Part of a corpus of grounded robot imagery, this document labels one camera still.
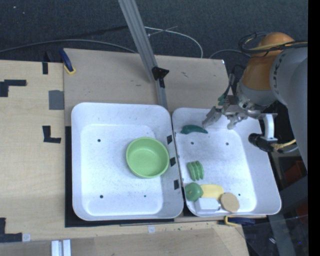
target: green plate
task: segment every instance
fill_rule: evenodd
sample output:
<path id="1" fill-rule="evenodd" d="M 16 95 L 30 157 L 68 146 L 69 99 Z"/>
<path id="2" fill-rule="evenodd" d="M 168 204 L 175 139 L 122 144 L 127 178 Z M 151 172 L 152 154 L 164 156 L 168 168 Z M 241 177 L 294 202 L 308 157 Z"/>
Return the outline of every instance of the green plate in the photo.
<path id="1" fill-rule="evenodd" d="M 140 137 L 126 149 L 126 162 L 130 170 L 140 178 L 155 178 L 169 167 L 167 148 L 157 139 Z"/>

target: white cable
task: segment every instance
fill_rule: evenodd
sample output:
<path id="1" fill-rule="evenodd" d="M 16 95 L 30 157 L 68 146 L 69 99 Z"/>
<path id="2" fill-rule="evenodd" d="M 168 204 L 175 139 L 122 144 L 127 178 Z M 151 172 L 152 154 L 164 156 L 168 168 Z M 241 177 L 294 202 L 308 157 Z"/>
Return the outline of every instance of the white cable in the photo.
<path id="1" fill-rule="evenodd" d="M 175 31 L 170 31 L 170 30 L 167 30 L 167 29 L 160 29 L 160 28 L 154 28 L 154 27 L 148 27 L 148 26 L 145 26 L 144 28 L 145 28 L 145 29 L 148 29 L 148 30 L 156 30 L 156 31 L 168 32 L 168 33 L 172 33 L 172 34 L 180 35 L 180 36 L 182 36 L 182 37 L 189 38 L 189 39 L 191 39 L 192 41 L 194 41 L 194 42 L 199 46 L 199 48 L 200 48 L 200 50 L 201 50 L 201 59 L 202 59 L 203 56 L 204 56 L 204 51 L 203 51 L 201 45 L 200 45 L 195 39 L 193 39 L 191 36 L 188 36 L 188 35 L 186 35 L 186 34 L 182 34 L 182 33 L 179 33 L 179 32 L 175 32 Z"/>
<path id="2" fill-rule="evenodd" d="M 247 57 L 251 57 L 249 54 L 243 53 L 240 50 L 234 50 L 234 49 L 225 49 L 225 50 L 218 50 L 215 53 L 211 54 L 211 56 L 209 57 L 209 59 L 211 59 L 213 56 L 219 54 L 219 53 L 223 53 L 223 52 L 233 52 L 233 53 L 239 53 L 239 54 L 243 54 Z"/>

